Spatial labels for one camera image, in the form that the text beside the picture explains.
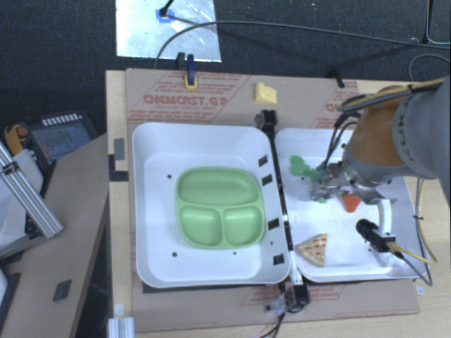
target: black floor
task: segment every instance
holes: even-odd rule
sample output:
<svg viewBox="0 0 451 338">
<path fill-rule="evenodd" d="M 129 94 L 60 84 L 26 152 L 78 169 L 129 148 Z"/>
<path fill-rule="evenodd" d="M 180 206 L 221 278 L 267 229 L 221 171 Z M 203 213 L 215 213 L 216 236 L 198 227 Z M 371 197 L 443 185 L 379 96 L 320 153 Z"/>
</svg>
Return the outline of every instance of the black floor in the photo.
<svg viewBox="0 0 451 338">
<path fill-rule="evenodd" d="M 427 0 L 214 0 L 217 20 L 304 25 L 410 42 L 422 40 Z M 151 68 L 152 59 L 116 56 L 115 0 L 0 0 L 0 129 L 23 118 L 83 110 L 99 133 L 106 131 L 105 70 Z M 434 0 L 430 36 L 450 40 L 450 0 Z M 403 46 L 320 32 L 276 27 L 218 28 L 222 63 L 198 70 L 323 77 L 335 68 L 342 78 L 408 80 L 409 62 L 420 54 L 450 59 L 450 51 Z M 161 61 L 160 68 L 174 67 Z M 450 73 L 448 63 L 421 58 L 415 80 Z M 80 337 L 101 337 L 105 274 L 102 244 Z"/>
</svg>

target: green plate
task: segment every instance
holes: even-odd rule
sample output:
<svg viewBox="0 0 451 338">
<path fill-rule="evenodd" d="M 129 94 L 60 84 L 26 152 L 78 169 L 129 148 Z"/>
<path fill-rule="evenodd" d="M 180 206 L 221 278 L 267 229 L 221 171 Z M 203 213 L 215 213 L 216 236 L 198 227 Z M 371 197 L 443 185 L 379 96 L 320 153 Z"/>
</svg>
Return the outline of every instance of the green plate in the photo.
<svg viewBox="0 0 451 338">
<path fill-rule="evenodd" d="M 175 207 L 182 235 L 199 248 L 244 248 L 263 237 L 265 214 L 260 186 L 244 170 L 186 170 L 177 181 Z"/>
</svg>

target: pizza slice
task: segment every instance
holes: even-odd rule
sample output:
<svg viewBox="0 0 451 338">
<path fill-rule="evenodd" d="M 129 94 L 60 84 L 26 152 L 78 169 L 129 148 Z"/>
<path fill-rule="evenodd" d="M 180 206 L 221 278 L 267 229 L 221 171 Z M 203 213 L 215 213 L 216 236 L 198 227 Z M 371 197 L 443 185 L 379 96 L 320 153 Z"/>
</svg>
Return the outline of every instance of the pizza slice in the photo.
<svg viewBox="0 0 451 338">
<path fill-rule="evenodd" d="M 310 263 L 323 268 L 326 260 L 327 234 L 319 234 L 296 246 L 296 252 Z"/>
</svg>

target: metal plate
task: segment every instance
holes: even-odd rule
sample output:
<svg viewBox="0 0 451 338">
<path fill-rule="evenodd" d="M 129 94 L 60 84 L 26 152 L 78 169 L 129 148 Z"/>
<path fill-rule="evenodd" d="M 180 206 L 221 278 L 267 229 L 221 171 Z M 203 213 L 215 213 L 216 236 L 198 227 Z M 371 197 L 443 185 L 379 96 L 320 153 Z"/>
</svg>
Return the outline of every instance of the metal plate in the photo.
<svg viewBox="0 0 451 338">
<path fill-rule="evenodd" d="M 158 11 L 168 0 L 116 0 L 118 56 L 155 58 L 175 33 L 192 26 L 180 20 L 160 18 Z M 195 24 L 215 21 L 213 0 L 175 0 L 168 12 Z M 179 52 L 194 54 L 196 61 L 221 62 L 216 26 L 201 27 L 181 35 L 161 58 L 175 59 Z"/>
</svg>

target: white tray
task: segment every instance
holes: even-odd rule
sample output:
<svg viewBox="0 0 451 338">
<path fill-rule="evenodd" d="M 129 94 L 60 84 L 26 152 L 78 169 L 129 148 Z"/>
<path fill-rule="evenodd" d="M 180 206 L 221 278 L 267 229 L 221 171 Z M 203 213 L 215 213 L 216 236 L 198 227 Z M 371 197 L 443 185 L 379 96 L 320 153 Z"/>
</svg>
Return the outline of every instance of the white tray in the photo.
<svg viewBox="0 0 451 338">
<path fill-rule="evenodd" d="M 351 132 L 342 137 L 347 142 Z M 310 199 L 311 180 L 295 177 L 290 173 L 290 157 L 301 156 L 306 164 L 315 168 L 326 156 L 331 130 L 284 129 L 276 136 L 280 172 L 282 175 L 288 217 L 293 244 L 302 243 L 314 235 L 328 234 L 326 265 L 316 267 L 300 256 L 296 264 L 301 273 L 315 282 L 342 282 L 353 280 L 380 280 L 416 277 L 414 271 L 391 253 L 378 253 L 371 249 L 356 231 L 358 220 L 366 218 L 378 225 L 376 206 L 360 203 L 354 213 L 347 213 L 337 199 L 320 204 Z M 339 161 L 342 149 L 338 148 L 330 161 Z M 392 205 L 392 234 L 404 248 L 420 254 L 414 224 L 414 210 L 404 178 L 393 179 L 379 192 L 386 198 L 397 198 Z M 424 272 L 424 264 L 416 259 L 411 262 Z"/>
<path fill-rule="evenodd" d="M 158 288 L 270 284 L 290 269 L 269 141 L 253 127 L 147 123 L 132 138 L 135 176 L 137 270 Z M 259 159 L 267 163 L 259 166 Z M 185 170 L 221 166 L 243 169 L 261 186 L 266 227 L 259 243 L 242 249 L 201 249 L 180 233 L 175 185 Z M 261 179 L 272 175 L 263 186 Z M 279 219 L 279 226 L 268 222 Z M 283 256 L 283 262 L 274 264 Z"/>
</svg>

